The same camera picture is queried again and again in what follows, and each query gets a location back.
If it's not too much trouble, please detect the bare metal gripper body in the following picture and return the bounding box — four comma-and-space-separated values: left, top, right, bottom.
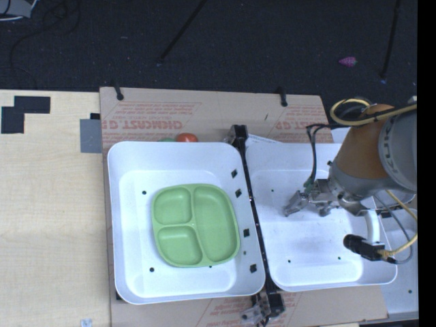
307, 178, 364, 217

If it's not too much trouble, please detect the green divided plate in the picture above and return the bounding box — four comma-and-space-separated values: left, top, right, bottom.
151, 183, 241, 269

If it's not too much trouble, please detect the black block with thin wires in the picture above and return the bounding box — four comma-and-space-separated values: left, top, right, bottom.
266, 292, 285, 317
230, 124, 249, 146

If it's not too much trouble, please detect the white plastic tray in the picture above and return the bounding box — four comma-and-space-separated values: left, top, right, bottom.
245, 141, 399, 293
106, 140, 267, 306

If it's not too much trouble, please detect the thin black rod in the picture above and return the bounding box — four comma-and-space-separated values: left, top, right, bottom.
235, 138, 275, 296

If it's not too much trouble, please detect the brown cardboard board red print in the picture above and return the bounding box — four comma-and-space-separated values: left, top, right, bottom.
99, 87, 390, 327

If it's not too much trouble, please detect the red toy tomato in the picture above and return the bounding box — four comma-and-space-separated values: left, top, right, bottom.
175, 132, 199, 144

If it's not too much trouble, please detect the black cylinder on white bracket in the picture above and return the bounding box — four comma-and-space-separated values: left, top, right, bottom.
343, 208, 388, 262

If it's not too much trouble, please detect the white printed paper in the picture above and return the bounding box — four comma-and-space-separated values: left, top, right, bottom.
247, 134, 281, 146

